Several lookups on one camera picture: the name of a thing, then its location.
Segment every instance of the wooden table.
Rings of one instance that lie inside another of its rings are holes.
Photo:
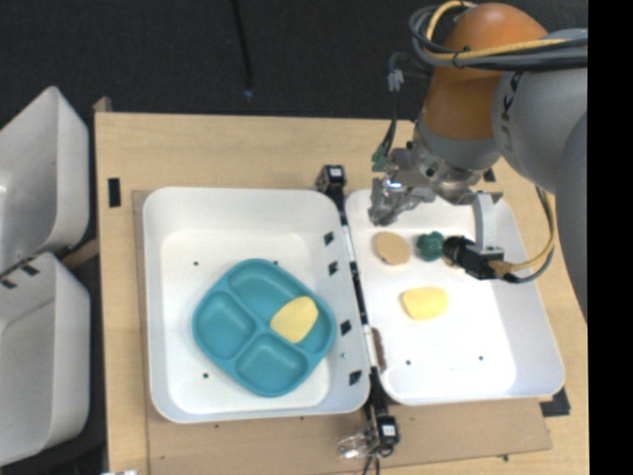
[[[309,188],[327,163],[344,165],[348,191],[369,188],[370,156],[387,125],[374,120],[97,113],[110,470],[152,475],[358,472],[362,462],[337,459],[335,443],[362,424],[360,413],[178,426],[148,404],[133,193],[174,185]],[[412,124],[402,122],[396,145],[410,139],[411,132]],[[495,188],[504,192],[517,218],[527,253],[536,254],[546,241],[547,226],[534,189],[505,162],[495,173]],[[403,441],[383,461],[383,473],[588,473],[588,332],[560,252],[538,286],[566,367],[571,414],[542,419],[535,399],[393,407]],[[511,454],[508,461],[498,457],[504,454]]]

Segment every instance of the black cable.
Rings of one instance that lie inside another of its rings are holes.
[[[585,68],[588,66],[586,57],[570,57],[532,61],[517,61],[515,63],[476,63],[459,65],[460,67],[479,68],[482,70],[501,70],[504,72],[550,72],[553,70],[568,70],[571,68]]]
[[[392,446],[390,446],[390,447],[383,448],[380,451],[380,456],[381,457],[389,457],[393,453],[394,453],[394,448]]]
[[[230,6],[235,18],[235,26],[237,27],[237,37],[239,39],[239,47],[241,49],[241,56],[244,62],[244,96],[246,98],[252,98],[253,96],[253,69],[250,64],[250,54],[248,52],[248,44],[246,43],[246,32],[244,31],[244,25],[241,20],[241,13],[239,11],[239,3],[237,0],[230,0]]]
[[[365,467],[363,468],[363,475],[367,475],[367,473],[369,472],[369,467],[372,464],[372,459],[375,461],[375,466],[376,466],[376,475],[380,475],[380,459],[378,458],[377,454],[369,454],[369,456],[367,456],[367,461],[365,462]]]
[[[403,60],[411,62],[414,67],[419,69],[419,72],[405,73],[404,71],[402,71],[399,68],[399,62]],[[395,74],[396,71],[399,70],[403,76],[406,75],[407,77],[416,77],[418,79],[422,79],[425,81],[428,81],[430,79],[429,67],[416,61],[415,56],[409,52],[398,51],[398,52],[392,53],[389,59],[387,60],[387,69],[389,71],[389,75]],[[387,129],[387,132],[385,133],[385,137],[383,138],[383,141],[382,141],[382,146],[384,148],[384,156],[387,156],[389,154],[392,148],[392,144],[394,143],[394,139],[396,138],[396,128],[398,126],[398,113],[399,113],[399,107],[400,107],[400,97],[399,97],[400,87],[398,88],[390,87],[390,88],[392,89],[394,105],[392,109],[392,120],[389,124],[389,128]]]

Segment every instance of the white plastic container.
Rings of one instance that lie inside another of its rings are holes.
[[[163,188],[145,201],[142,223],[149,384],[163,416],[193,423],[337,414],[363,405],[368,356],[345,237],[327,197],[306,190]],[[232,380],[192,333],[205,293],[250,258],[277,261],[328,304],[337,324],[332,348],[308,379],[276,398]]]
[[[77,244],[88,218],[88,130],[50,87],[0,132],[0,273]]]
[[[50,253],[0,285],[0,466],[70,439],[89,410],[90,298]]]
[[[379,231],[395,232],[414,248],[432,231],[474,238],[470,207],[442,200],[402,214],[388,228],[369,222],[370,192],[346,203],[349,232],[333,203],[310,191],[164,188],[143,208],[150,393],[156,409],[179,423],[336,414],[360,408],[368,393],[349,385],[369,373],[373,338],[363,335],[351,281],[360,270],[371,328],[378,330],[386,365],[381,382],[395,401],[420,406],[501,398],[551,396],[564,369],[536,285],[479,281],[442,261],[412,256],[402,266],[374,253]],[[525,259],[511,211],[496,207],[498,244],[512,261]],[[331,234],[330,244],[323,237]],[[324,297],[337,322],[351,323],[304,384],[275,399],[262,398],[223,374],[191,333],[205,292],[231,267],[249,258],[276,260]],[[338,272],[328,275],[336,262]],[[435,286],[449,295],[447,312],[418,322],[405,312],[403,291]]]
[[[52,252],[89,222],[88,130],[55,87],[0,131],[0,466],[77,436],[90,298]]]

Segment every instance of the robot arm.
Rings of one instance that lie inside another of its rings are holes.
[[[461,14],[439,46],[433,31],[449,11]],[[374,156],[384,175],[374,179],[370,219],[388,225],[436,196],[473,204],[481,240],[470,251],[493,264],[485,267],[506,269],[494,262],[498,251],[483,254],[495,228],[489,199],[471,190],[503,156],[542,195],[556,195],[562,250],[587,318],[588,32],[548,35],[513,7],[458,1],[421,9],[409,25],[418,60],[434,72],[407,147],[391,150],[391,132]]]

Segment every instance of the blue plate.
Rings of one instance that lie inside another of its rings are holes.
[[[308,296],[316,322],[299,343],[270,329],[289,301]],[[193,334],[205,354],[235,381],[265,397],[283,396],[313,372],[334,342],[329,307],[297,278],[263,259],[231,268],[207,292],[194,313]]]

